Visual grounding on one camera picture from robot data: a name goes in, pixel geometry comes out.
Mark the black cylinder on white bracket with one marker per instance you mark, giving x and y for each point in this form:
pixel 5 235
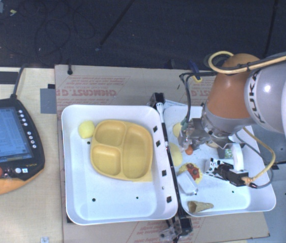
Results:
pixel 237 174

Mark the brown cardboard board red print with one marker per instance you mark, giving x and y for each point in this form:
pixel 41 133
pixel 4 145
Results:
pixel 122 90

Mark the yellow divided plate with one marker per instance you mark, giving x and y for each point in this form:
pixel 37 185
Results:
pixel 121 149

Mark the green and white packet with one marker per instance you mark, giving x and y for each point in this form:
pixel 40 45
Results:
pixel 228 153

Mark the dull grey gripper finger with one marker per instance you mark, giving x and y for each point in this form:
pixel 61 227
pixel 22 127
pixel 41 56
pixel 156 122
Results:
pixel 195 145
pixel 182 141

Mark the yellow toy lemon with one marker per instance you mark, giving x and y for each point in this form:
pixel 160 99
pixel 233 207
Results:
pixel 86 129

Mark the tan toy cone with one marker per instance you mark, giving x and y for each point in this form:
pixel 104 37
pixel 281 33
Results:
pixel 199 206

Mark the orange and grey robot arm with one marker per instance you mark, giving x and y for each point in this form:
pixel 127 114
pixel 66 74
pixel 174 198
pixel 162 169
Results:
pixel 234 95

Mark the thin black and white rod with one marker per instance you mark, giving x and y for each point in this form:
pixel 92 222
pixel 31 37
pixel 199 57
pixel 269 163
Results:
pixel 168 148

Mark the pale yellow oval toy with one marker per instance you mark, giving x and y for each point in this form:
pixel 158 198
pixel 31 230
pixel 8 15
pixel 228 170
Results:
pixel 176 156

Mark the small orange ball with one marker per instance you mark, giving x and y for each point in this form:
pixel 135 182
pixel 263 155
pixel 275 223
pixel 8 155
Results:
pixel 189 150

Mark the white plastic tray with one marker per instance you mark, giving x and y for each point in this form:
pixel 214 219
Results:
pixel 223 196
pixel 117 201

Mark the white carton black print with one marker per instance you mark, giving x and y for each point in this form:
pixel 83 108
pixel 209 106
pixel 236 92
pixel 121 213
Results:
pixel 210 166

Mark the pale yellow round toy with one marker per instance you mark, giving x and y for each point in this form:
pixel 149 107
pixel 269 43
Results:
pixel 176 129

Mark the toy pizza slice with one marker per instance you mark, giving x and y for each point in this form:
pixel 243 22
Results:
pixel 193 171

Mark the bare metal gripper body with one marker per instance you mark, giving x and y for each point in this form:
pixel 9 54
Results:
pixel 199 131

